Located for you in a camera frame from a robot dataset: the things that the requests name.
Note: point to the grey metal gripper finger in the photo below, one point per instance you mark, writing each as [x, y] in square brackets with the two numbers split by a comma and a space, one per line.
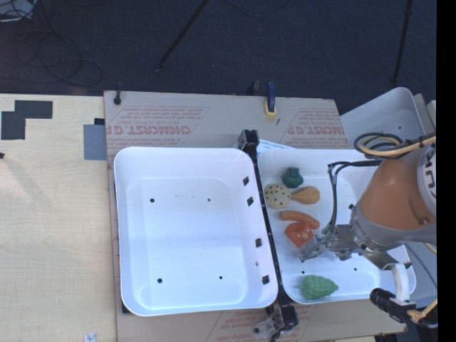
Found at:
[310, 253]
[318, 240]

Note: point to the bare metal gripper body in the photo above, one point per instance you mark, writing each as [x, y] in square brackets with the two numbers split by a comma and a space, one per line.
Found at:
[342, 240]

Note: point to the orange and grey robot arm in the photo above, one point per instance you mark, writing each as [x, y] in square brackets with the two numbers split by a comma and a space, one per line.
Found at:
[392, 194]

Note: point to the orange sausage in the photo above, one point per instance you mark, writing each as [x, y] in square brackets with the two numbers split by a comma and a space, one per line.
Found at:
[298, 217]

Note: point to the light green grapes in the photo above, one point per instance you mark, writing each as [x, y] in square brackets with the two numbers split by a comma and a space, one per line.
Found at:
[316, 287]

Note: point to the yellow orange chicken drumstick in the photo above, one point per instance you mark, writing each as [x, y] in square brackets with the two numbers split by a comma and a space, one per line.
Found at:
[307, 195]

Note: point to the thin black and white rod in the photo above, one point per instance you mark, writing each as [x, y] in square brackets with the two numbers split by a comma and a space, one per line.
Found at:
[268, 223]

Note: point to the beige dotted biscuit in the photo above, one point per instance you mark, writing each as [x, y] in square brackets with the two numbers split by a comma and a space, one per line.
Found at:
[277, 196]

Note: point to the dark green broccoli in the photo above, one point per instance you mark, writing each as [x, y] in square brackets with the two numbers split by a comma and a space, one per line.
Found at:
[293, 178]

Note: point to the white plastic tray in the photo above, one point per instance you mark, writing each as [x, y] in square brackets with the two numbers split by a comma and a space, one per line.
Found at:
[320, 169]
[185, 233]

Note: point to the white printed paper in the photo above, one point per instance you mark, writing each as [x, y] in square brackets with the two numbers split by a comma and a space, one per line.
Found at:
[276, 145]

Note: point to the brown cardboard board red print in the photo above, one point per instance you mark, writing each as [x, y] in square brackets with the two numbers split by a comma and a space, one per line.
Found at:
[199, 127]

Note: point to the black cylinder on white bracket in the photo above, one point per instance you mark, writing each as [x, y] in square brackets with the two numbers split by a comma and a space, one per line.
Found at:
[388, 303]

